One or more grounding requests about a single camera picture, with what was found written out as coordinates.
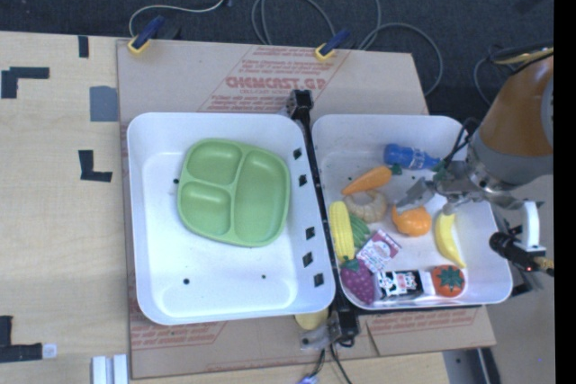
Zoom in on orange tomato green stem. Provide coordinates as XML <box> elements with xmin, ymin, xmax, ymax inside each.
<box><xmin>430</xmin><ymin>264</ymin><xmax>466</xmax><ymax>299</ymax></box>

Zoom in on black cylinder on white bracket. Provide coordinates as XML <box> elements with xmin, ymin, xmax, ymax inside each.
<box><xmin>489</xmin><ymin>200</ymin><xmax>548</xmax><ymax>273</ymax></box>

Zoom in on green divided plate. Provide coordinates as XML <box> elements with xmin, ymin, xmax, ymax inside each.
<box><xmin>175</xmin><ymin>138</ymin><xmax>292</xmax><ymax>249</ymax></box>

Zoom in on yellow banana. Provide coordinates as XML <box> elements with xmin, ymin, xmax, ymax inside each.
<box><xmin>434</xmin><ymin>210</ymin><xmax>467</xmax><ymax>271</ymax></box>

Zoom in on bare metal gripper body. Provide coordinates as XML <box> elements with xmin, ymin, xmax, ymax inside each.
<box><xmin>432</xmin><ymin>160</ymin><xmax>515</xmax><ymax>209</ymax></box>

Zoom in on black and white milk carton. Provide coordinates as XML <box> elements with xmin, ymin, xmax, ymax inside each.
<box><xmin>373</xmin><ymin>268</ymin><xmax>436</xmax><ymax>301</ymax></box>

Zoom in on brown cardboard board red print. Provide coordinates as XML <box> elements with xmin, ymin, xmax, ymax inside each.
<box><xmin>115</xmin><ymin>39</ymin><xmax>498</xmax><ymax>380</ymax></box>

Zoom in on yellow corn cob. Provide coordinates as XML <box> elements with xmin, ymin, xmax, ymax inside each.
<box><xmin>328</xmin><ymin>200</ymin><xmax>357</xmax><ymax>263</ymax></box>

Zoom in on orange carrot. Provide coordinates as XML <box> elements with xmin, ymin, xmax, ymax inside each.
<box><xmin>340</xmin><ymin>163</ymin><xmax>403</xmax><ymax>197</ymax></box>

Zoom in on orange pumpkin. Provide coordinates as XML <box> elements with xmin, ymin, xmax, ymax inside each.
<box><xmin>390</xmin><ymin>203</ymin><xmax>434</xmax><ymax>238</ymax></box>

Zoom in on blue bottle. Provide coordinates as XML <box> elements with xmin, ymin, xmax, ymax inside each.
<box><xmin>382</xmin><ymin>142</ymin><xmax>443</xmax><ymax>173</ymax></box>

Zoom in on green bean pods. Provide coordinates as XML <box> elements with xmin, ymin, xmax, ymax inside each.
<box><xmin>349</xmin><ymin>214</ymin><xmax>372</xmax><ymax>249</ymax></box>

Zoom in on pink and white carton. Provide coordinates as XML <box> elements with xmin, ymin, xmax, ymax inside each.
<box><xmin>355</xmin><ymin>228</ymin><xmax>402</xmax><ymax>273</ymax></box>

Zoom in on beige bread ring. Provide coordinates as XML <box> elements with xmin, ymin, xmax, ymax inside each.
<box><xmin>343</xmin><ymin>189</ymin><xmax>389</xmax><ymax>224</ymax></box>

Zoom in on white plastic tray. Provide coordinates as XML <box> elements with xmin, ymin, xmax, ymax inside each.
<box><xmin>126</xmin><ymin>112</ymin><xmax>337</xmax><ymax>326</ymax></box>
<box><xmin>310</xmin><ymin>113</ymin><xmax>515</xmax><ymax>312</ymax></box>

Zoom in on black block with thin wires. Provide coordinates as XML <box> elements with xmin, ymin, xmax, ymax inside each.
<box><xmin>286</xmin><ymin>88</ymin><xmax>315</xmax><ymax>121</ymax></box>
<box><xmin>336</xmin><ymin>308</ymin><xmax>362</xmax><ymax>339</ymax></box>

